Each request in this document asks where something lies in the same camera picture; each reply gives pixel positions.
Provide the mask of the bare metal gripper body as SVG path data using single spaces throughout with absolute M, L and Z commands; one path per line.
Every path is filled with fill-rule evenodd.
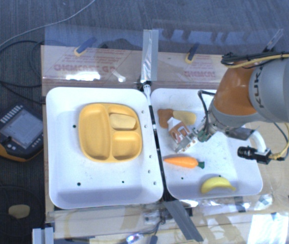
M 208 141 L 216 132 L 224 133 L 226 126 L 219 123 L 205 123 L 204 121 L 196 128 L 197 139 L 200 142 Z

